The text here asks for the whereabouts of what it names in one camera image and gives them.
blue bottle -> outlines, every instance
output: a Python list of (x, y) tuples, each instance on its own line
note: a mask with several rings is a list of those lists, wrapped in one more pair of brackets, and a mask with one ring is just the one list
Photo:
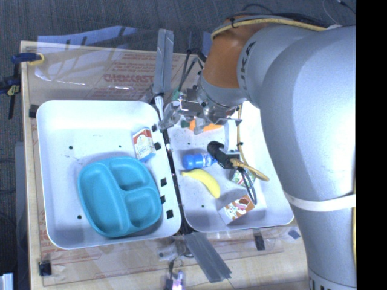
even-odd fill
[(194, 155), (185, 155), (183, 157), (183, 167), (186, 170), (200, 169), (209, 167), (216, 162), (209, 153), (196, 153)]

white strap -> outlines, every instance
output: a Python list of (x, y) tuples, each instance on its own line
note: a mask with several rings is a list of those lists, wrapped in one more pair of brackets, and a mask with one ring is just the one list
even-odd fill
[(291, 205), (308, 211), (334, 211), (343, 210), (344, 208), (356, 207), (356, 194), (343, 196), (326, 201), (306, 201), (295, 198), (294, 196), (285, 193), (285, 197)]

divided food tray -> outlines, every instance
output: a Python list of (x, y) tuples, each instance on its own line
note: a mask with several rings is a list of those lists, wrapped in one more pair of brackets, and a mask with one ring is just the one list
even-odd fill
[(153, 177), (135, 158), (109, 158), (87, 165), (79, 173), (78, 189), (91, 226), (106, 237), (144, 230), (161, 216)]

small carton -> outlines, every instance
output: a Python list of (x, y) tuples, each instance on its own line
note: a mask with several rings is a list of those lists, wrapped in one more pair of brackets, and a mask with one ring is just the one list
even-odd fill
[[(255, 176), (252, 172), (249, 170), (246, 170), (246, 174), (249, 175), (250, 179), (252, 180), (252, 183), (255, 182)], [(234, 170), (230, 172), (229, 179), (233, 181), (235, 184), (244, 186), (243, 176), (240, 171)]]
[(222, 207), (218, 213), (226, 225), (230, 222), (238, 219), (239, 217), (247, 214), (250, 210), (254, 209), (255, 205), (248, 195), (244, 195), (239, 199), (228, 203), (225, 207)]
[(149, 128), (143, 128), (133, 135), (135, 154), (138, 160), (147, 161), (156, 154), (152, 139), (152, 132)]

gray carpet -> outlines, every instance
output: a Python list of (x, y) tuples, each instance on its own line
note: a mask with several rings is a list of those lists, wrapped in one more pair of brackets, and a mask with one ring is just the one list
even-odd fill
[[(342, 0), (356, 11), (356, 0)], [(172, 30), (174, 51), (203, 46), (203, 33), (211, 32), (223, 19), (241, 11), (262, 14), (293, 12), (334, 24), (356, 24), (354, 13), (334, 0), (0, 0), (0, 76), (10, 76), (12, 54), (19, 52), (21, 40), (38, 36), (82, 33), (111, 26), (137, 27), (157, 31)], [(139, 38), (136, 49), (154, 50), (154, 43)], [(9, 98), (0, 95), (0, 274), (15, 271), (16, 203), (14, 148), (22, 141), (21, 98), (16, 96), (15, 114), (8, 120)]]

